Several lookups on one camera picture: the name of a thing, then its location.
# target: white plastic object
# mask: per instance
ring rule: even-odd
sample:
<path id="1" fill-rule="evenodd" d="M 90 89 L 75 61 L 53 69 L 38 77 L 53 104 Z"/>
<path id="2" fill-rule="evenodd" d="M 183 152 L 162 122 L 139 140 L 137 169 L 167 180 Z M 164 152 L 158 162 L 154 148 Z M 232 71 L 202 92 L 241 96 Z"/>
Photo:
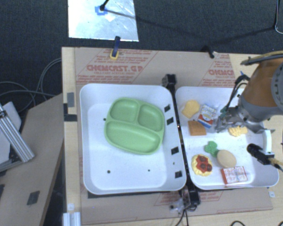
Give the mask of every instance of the white plastic object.
<path id="1" fill-rule="evenodd" d="M 7 112 L 9 118 L 15 125 L 16 129 L 19 130 L 21 126 L 21 119 L 14 107 L 14 104 L 12 102 L 8 102 L 6 105 L 3 106 L 3 109 Z M 0 129 L 0 164 L 5 161 L 8 161 L 9 151 L 10 142 Z"/>
<path id="2" fill-rule="evenodd" d="M 104 125 L 112 103 L 121 97 L 157 106 L 167 125 L 162 145 L 151 155 L 126 152 L 108 143 Z M 186 173 L 171 93 L 162 86 L 88 84 L 80 92 L 83 180 L 93 194 L 177 191 Z"/>
<path id="3" fill-rule="evenodd" d="M 207 134 L 205 136 L 190 135 L 188 127 L 189 119 L 181 113 L 185 103 L 188 100 L 196 100 L 201 105 L 207 104 L 216 109 L 217 118 L 220 115 L 220 110 L 227 104 L 231 92 L 232 88 L 212 87 L 181 87 L 176 92 L 179 119 L 191 180 L 197 187 L 203 190 L 274 186 L 279 180 L 278 170 L 272 165 L 261 164 L 246 150 L 246 147 L 250 143 L 254 143 L 271 151 L 271 133 L 269 130 L 265 130 L 262 134 L 254 134 L 251 130 L 248 130 L 248 133 L 245 135 L 233 137 L 227 130 L 216 133 L 213 125 L 210 129 L 206 129 Z M 239 89 L 238 93 L 241 94 L 242 92 L 243 89 Z M 237 104 L 238 98 L 235 97 L 230 106 Z M 198 116 L 199 113 L 193 115 L 190 120 L 197 120 Z M 204 151 L 204 146 L 208 144 L 208 141 L 215 141 L 219 150 L 230 151 L 236 157 L 236 165 L 244 167 L 248 181 L 225 185 L 220 171 L 221 166 L 216 158 Z M 191 159 L 196 154 L 204 154 L 211 159 L 213 164 L 211 175 L 202 177 L 193 172 Z"/>

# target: white tray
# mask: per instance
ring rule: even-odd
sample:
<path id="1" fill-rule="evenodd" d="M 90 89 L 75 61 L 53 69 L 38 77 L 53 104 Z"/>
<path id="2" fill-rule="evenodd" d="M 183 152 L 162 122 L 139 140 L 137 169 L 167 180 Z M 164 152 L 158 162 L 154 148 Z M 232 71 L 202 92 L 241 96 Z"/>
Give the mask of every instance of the white tray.
<path id="1" fill-rule="evenodd" d="M 167 125 L 160 148 L 151 155 L 138 155 L 110 145 L 104 136 L 109 108 L 120 97 L 139 99 L 157 106 Z M 80 91 L 83 142 L 83 180 L 93 194 L 176 191 L 186 173 L 170 92 L 162 86 L 88 84 Z M 178 153 L 171 149 L 178 147 Z"/>
<path id="2" fill-rule="evenodd" d="M 227 104 L 231 88 L 206 88 L 206 87 L 181 87 L 176 92 L 176 101 L 178 105 L 178 113 L 182 128 L 183 141 L 189 170 L 192 182 L 203 190 L 213 189 L 231 189 L 240 187 L 263 187 L 274 186 L 279 180 L 278 170 L 271 165 L 262 165 L 252 157 L 246 150 L 250 143 L 254 143 L 260 147 L 264 144 L 271 144 L 270 131 L 266 130 L 263 134 L 254 134 L 250 130 L 246 135 L 240 137 L 231 136 L 227 130 L 220 133 L 215 133 L 213 126 L 207 129 L 206 136 L 190 136 L 188 121 L 197 120 L 199 113 L 193 115 L 191 119 L 185 117 L 181 111 L 188 100 L 196 100 L 200 105 L 207 104 L 219 111 Z M 232 100 L 231 106 L 237 105 L 238 98 Z M 237 159 L 237 166 L 243 166 L 248 178 L 248 181 L 225 185 L 221 175 L 221 167 L 216 158 L 204 151 L 204 146 L 208 141 L 215 141 L 218 144 L 218 149 L 225 149 L 233 153 Z M 191 168 L 192 157 L 196 154 L 208 156 L 213 164 L 213 170 L 208 177 L 198 176 Z"/>

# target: toy food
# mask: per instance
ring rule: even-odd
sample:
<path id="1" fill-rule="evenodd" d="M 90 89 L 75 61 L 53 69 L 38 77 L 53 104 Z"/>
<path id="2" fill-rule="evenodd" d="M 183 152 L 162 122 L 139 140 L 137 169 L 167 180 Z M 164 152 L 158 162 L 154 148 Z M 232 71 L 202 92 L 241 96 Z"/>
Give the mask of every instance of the toy food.
<path id="1" fill-rule="evenodd" d="M 216 109 L 203 105 L 198 117 L 198 121 L 207 128 L 211 128 L 214 117 L 216 115 Z"/>
<path id="2" fill-rule="evenodd" d="M 234 167 L 221 169 L 221 174 L 225 184 L 239 183 L 247 181 L 244 167 Z"/>
<path id="3" fill-rule="evenodd" d="M 206 129 L 198 121 L 188 121 L 190 135 L 191 136 L 203 136 L 206 135 Z"/>
<path id="4" fill-rule="evenodd" d="M 185 103 L 184 109 L 181 111 L 181 113 L 188 117 L 189 119 L 199 111 L 200 105 L 196 100 L 189 100 L 187 103 Z"/>
<path id="5" fill-rule="evenodd" d="M 211 160 L 202 154 L 193 156 L 192 168 L 196 175 L 207 177 L 212 173 L 212 162 Z"/>
<path id="6" fill-rule="evenodd" d="M 246 134 L 247 133 L 247 128 L 246 127 L 230 127 L 228 129 L 228 132 L 233 136 L 233 137 L 238 137 L 242 134 Z"/>
<path id="7" fill-rule="evenodd" d="M 210 153 L 217 158 L 218 163 L 223 168 L 232 168 L 236 166 L 237 160 L 235 156 L 227 150 L 218 150 L 217 144 L 214 141 L 209 141 L 204 147 L 205 152 Z"/>

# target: green plate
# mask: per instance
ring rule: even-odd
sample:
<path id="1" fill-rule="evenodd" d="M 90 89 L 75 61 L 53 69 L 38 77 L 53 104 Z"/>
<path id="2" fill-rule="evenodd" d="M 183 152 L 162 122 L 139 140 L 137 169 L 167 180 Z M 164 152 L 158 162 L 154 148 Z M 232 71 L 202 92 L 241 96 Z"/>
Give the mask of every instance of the green plate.
<path id="1" fill-rule="evenodd" d="M 137 154 L 152 154 L 162 143 L 165 117 L 156 106 L 120 98 L 112 104 L 105 122 L 105 138 L 113 146 Z"/>

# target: toy pizza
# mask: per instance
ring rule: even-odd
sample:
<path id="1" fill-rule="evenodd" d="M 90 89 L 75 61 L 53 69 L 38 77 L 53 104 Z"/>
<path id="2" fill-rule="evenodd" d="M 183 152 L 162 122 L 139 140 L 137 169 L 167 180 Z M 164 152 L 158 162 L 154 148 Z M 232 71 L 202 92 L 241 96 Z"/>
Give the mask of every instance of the toy pizza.
<path id="1" fill-rule="evenodd" d="M 202 154 L 193 156 L 192 168 L 196 175 L 207 177 L 212 173 L 212 162 L 211 160 Z"/>

